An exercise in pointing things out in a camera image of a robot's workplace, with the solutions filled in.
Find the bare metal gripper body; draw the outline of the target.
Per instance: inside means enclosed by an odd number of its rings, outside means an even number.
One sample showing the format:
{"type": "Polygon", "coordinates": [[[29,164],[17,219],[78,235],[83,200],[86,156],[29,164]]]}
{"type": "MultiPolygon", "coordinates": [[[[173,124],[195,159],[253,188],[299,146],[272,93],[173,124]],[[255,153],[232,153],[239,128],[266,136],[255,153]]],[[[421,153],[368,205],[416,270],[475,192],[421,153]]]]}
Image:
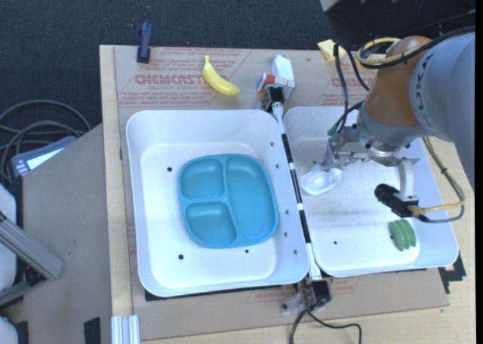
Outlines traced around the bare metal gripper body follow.
{"type": "Polygon", "coordinates": [[[367,161],[393,166],[396,153],[411,143],[411,127],[388,124],[353,124],[330,129],[330,144],[337,154],[365,153],[367,161]]]}

